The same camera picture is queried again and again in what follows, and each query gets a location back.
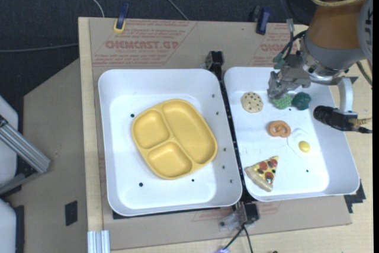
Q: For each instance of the dark green broccoli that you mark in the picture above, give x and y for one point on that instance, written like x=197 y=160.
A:
x=301 y=101

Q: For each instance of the green grapes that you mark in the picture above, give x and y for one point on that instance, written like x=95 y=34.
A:
x=281 y=103

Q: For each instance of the orange pretzel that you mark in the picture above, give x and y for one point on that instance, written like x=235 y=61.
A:
x=279 y=128

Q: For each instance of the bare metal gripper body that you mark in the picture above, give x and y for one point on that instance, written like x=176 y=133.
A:
x=296 y=72

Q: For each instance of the brown cardboard board, red print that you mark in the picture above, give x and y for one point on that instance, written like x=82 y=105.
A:
x=177 y=44

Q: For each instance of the thin black rod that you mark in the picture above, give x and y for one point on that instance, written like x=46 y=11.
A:
x=230 y=118

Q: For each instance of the beige chocolate chip biscuit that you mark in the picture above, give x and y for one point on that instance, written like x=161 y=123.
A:
x=251 y=102

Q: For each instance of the white fried egg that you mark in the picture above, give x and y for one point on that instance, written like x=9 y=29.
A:
x=303 y=145

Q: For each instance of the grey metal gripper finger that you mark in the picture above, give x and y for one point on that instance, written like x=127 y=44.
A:
x=273 y=84
x=285 y=90

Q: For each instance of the white plastic tray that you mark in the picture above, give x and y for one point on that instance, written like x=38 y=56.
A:
x=124 y=92
x=296 y=174

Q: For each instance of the yellow divided plate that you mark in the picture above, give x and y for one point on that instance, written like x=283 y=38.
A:
x=183 y=127

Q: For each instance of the pizza slice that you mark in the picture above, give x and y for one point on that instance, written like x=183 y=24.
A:
x=265 y=173

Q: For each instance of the black cylinder on white bracket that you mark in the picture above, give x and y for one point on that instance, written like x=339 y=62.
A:
x=334 y=118

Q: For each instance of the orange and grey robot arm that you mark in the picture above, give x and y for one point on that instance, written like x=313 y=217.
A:
x=334 y=20

